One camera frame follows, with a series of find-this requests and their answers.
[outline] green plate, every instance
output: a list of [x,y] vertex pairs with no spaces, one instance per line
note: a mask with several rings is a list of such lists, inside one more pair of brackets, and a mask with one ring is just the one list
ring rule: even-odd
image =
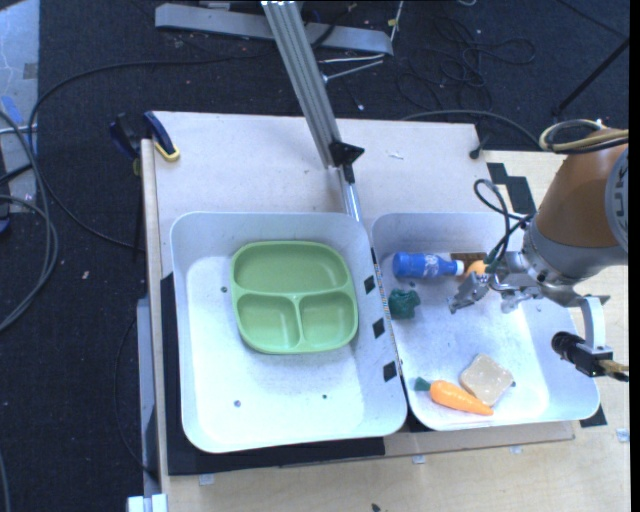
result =
[[269,241],[231,260],[231,296],[242,339],[268,354],[340,348],[358,329],[351,273],[328,245]]

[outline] black floor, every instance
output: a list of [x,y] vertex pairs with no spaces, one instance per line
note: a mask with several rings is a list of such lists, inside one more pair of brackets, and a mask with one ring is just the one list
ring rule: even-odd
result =
[[[147,110],[300,114],[273,43],[160,32],[153,19],[160,3],[41,0],[38,160],[60,249],[31,307],[0,332],[0,451],[14,511],[124,510],[128,496],[143,492],[114,407],[139,454],[135,329],[125,335],[145,293],[144,254],[130,247],[141,245],[140,180],[112,144],[109,123],[126,113],[143,130]],[[628,38],[629,0],[465,3],[472,5],[405,2],[395,56],[329,82],[336,116],[490,112],[422,119],[474,122],[487,148],[532,151],[529,135],[557,120],[628,128],[628,49],[564,100]],[[341,12],[306,4],[309,21],[330,23]],[[397,6],[358,2],[339,24],[388,31]],[[330,75],[354,65],[322,69]],[[0,236],[0,322],[36,282],[44,244],[37,216],[12,216]]]

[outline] orange carrot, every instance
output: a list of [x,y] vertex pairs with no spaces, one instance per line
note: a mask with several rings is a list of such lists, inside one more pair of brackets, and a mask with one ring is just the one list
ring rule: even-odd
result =
[[429,391],[431,399],[434,402],[452,409],[483,414],[485,416],[491,416],[493,414],[491,407],[477,399],[471,393],[467,393],[464,389],[445,380],[434,380],[429,383],[423,378],[418,377],[414,389],[416,391]]

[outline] blue object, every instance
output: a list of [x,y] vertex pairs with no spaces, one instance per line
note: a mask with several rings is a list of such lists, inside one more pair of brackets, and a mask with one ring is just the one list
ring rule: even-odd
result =
[[459,276],[463,272],[462,261],[448,261],[437,254],[397,252],[393,257],[393,274],[396,277]]

